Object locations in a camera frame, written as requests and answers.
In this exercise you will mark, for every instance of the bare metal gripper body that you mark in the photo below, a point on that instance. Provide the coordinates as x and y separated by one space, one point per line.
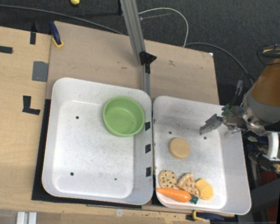
238 118

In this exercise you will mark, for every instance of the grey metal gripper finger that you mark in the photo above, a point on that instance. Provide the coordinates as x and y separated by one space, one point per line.
210 124
231 133

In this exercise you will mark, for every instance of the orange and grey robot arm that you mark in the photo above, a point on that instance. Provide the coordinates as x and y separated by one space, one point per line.
272 84

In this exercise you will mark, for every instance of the white plastic tray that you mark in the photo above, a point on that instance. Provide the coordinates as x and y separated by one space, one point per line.
208 155
94 154

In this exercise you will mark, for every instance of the tan round biscuit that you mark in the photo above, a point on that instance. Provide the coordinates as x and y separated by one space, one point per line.
179 148

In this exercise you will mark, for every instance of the yellow corn cob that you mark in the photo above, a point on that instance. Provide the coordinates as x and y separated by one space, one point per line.
205 190

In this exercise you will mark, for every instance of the pizza slice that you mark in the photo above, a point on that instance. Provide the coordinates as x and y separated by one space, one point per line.
188 184

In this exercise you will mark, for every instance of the chocolate chip cookie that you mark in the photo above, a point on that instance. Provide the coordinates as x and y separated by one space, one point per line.
167 178

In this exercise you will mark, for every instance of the orange carrot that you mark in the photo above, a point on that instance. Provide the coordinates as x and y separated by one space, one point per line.
175 195

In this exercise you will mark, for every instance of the green bowl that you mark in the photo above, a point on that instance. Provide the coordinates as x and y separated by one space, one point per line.
123 117

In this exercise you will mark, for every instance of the brown cardboard board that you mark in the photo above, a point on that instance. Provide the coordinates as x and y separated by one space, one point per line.
98 55

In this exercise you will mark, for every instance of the black cylinder on white bracket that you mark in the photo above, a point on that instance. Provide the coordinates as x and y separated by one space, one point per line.
272 146

